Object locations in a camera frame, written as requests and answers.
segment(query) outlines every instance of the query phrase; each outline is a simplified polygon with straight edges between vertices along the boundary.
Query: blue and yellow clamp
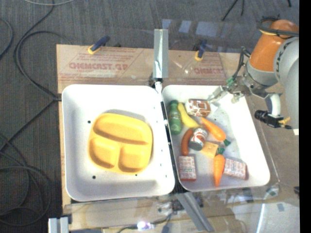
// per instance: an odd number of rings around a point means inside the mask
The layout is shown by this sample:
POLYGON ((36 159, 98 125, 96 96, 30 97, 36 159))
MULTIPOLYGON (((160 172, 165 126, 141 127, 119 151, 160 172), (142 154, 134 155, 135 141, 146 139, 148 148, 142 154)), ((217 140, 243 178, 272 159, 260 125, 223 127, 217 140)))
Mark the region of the blue and yellow clamp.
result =
POLYGON ((100 50, 100 47, 103 47, 106 45, 106 43, 110 40, 110 37, 107 35, 103 38, 101 38, 99 41, 97 41, 95 44, 90 46, 87 51, 89 54, 94 54, 100 50))

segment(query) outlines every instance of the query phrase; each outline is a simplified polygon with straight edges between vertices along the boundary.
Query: soda can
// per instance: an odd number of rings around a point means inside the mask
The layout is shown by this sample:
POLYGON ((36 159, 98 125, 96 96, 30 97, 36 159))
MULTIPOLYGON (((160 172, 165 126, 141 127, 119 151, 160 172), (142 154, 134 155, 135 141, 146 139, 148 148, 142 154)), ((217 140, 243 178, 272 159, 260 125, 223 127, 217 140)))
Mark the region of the soda can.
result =
POLYGON ((202 128, 195 129, 189 141, 189 148, 200 151, 203 148, 206 139, 207 139, 206 130, 202 128))

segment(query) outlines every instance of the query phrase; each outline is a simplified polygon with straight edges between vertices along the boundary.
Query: sausage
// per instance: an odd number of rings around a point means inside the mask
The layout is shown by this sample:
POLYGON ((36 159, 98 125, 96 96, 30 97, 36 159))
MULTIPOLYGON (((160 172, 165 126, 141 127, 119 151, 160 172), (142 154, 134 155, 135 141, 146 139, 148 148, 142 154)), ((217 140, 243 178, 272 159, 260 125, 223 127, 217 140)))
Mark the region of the sausage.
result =
POLYGON ((181 154, 183 156, 187 156, 189 154, 188 143, 189 143, 189 140, 192 134, 193 134, 193 130, 188 129, 181 140, 181 154))

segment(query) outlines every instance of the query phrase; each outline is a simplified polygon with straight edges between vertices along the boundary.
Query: carrot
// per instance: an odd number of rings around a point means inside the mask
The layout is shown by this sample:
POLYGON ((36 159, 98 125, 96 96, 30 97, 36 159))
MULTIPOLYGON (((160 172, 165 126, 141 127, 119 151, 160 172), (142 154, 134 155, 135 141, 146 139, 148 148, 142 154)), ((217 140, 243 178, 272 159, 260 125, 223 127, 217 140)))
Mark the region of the carrot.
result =
POLYGON ((219 186, 225 168, 225 158, 222 154, 217 154, 214 157, 214 180, 215 185, 219 186))
POLYGON ((225 145, 228 146, 230 142, 226 139, 225 132, 219 128, 217 125, 212 123, 211 121, 207 120, 206 118, 201 118, 204 126, 207 128, 207 130, 219 141, 224 141, 225 145))
POLYGON ((181 154, 187 156, 189 154, 188 143, 193 134, 192 129, 188 129, 181 140, 181 154))

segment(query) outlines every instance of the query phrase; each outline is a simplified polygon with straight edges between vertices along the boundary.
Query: green bottle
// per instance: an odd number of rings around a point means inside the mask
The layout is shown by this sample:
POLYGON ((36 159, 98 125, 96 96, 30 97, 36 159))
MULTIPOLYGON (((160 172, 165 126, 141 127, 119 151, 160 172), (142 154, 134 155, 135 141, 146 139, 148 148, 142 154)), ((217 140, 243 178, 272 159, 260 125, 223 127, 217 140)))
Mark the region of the green bottle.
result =
POLYGON ((168 120, 169 120, 169 127, 171 134, 177 135, 181 132, 182 124, 180 119, 180 113, 177 109, 178 101, 172 100, 170 102, 170 111, 168 114, 168 120))

